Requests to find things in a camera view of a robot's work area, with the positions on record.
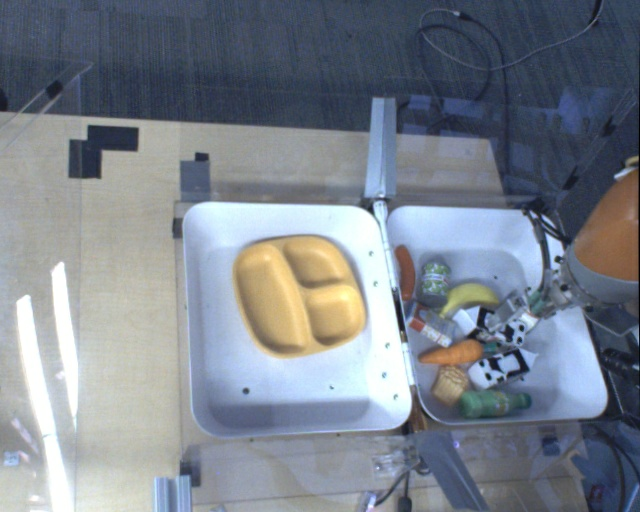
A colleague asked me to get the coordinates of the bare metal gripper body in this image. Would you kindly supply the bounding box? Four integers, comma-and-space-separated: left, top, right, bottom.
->
524, 259, 577, 320

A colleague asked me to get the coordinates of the yellow banana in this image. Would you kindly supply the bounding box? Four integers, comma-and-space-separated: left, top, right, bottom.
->
439, 282, 501, 319

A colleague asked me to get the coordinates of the white plastic tray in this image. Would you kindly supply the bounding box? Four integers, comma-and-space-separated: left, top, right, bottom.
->
181, 201, 414, 440
385, 205, 610, 426

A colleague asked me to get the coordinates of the orange carrot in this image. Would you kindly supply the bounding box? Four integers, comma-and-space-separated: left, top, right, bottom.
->
417, 338, 485, 366

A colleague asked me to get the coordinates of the orange and white packet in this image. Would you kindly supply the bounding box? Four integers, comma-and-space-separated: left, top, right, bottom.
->
406, 303, 457, 349

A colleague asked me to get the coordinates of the green and white can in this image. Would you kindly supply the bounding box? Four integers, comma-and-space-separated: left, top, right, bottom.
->
416, 259, 453, 308

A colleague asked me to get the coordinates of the green bottle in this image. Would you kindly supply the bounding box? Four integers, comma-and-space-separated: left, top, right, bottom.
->
458, 389, 533, 420

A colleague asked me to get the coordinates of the yellow muffin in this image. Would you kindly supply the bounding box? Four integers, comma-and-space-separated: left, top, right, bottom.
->
430, 364, 471, 407

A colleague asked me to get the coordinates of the red sausage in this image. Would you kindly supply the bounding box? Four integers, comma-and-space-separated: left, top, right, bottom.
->
394, 244, 417, 302

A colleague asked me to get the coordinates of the yellow divided plate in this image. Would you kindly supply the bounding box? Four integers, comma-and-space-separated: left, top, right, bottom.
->
232, 234, 368, 359

